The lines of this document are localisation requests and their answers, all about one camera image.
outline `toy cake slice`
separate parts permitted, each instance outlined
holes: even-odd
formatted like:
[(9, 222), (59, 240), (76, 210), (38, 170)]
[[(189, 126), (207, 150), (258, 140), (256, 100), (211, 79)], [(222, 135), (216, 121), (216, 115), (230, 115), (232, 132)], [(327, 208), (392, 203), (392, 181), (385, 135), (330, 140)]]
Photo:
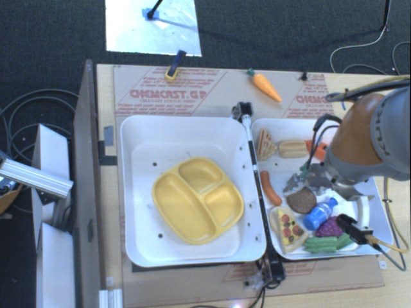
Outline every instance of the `toy cake slice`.
[(274, 155), (277, 150), (270, 133), (267, 129), (262, 128), (259, 132), (258, 148), (257, 148), (257, 159), (264, 161)]

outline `toy sausage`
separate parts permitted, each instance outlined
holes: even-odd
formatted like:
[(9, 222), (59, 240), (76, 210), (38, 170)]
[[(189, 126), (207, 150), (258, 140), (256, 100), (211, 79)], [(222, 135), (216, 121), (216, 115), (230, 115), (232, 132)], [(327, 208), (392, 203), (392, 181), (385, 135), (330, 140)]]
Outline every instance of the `toy sausage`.
[(278, 194), (273, 190), (270, 183), (270, 174), (267, 170), (263, 170), (259, 174), (261, 185), (263, 186), (263, 191), (266, 194), (267, 198), (276, 206), (282, 204), (283, 200), (278, 196)]

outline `toy carrot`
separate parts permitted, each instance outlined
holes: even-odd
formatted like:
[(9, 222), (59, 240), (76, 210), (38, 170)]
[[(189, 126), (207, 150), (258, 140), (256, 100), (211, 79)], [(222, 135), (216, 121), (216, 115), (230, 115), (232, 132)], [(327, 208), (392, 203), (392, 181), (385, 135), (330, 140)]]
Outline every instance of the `toy carrot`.
[(274, 89), (265, 76), (255, 73), (253, 69), (248, 69), (247, 74), (252, 76), (252, 80), (259, 90), (269, 95), (276, 101), (282, 100), (278, 92)]

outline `black carpet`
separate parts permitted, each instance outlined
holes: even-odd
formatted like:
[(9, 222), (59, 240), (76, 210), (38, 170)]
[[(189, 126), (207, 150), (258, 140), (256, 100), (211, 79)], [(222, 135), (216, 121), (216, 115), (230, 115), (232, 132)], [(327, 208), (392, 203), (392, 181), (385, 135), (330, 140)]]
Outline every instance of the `black carpet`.
[[(195, 0), (202, 57), (188, 67), (332, 72), (338, 47), (364, 44), (381, 33), (385, 0)], [(395, 74), (392, 50), (410, 40), (411, 0), (392, 0), (388, 30), (372, 46), (339, 51), (337, 72), (369, 64)], [(172, 57), (105, 50), (105, 0), (0, 0), (0, 108), (44, 88), (78, 92), (86, 59), (95, 64), (170, 65)], [(410, 73), (410, 46), (396, 51), (398, 71)], [(355, 67), (350, 73), (376, 72)], [(61, 96), (73, 105), (75, 99)], [(33, 122), (71, 130), (68, 108), (36, 101), (16, 113), (12, 129)], [(0, 150), (6, 150), (0, 119)], [(30, 128), (16, 138), (23, 149)], [(17, 204), (30, 209), (28, 193)], [(0, 219), (0, 307), (35, 306), (35, 250), (31, 216), (12, 207)]]

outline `yellow plastic plate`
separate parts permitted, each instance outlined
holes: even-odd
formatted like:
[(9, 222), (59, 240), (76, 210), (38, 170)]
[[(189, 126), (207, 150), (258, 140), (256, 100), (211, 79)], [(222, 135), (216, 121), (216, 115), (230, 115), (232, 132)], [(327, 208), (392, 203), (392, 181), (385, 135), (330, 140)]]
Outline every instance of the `yellow plastic plate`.
[(205, 244), (243, 215), (244, 202), (230, 178), (212, 160), (194, 157), (156, 179), (153, 200), (173, 231), (189, 244)]

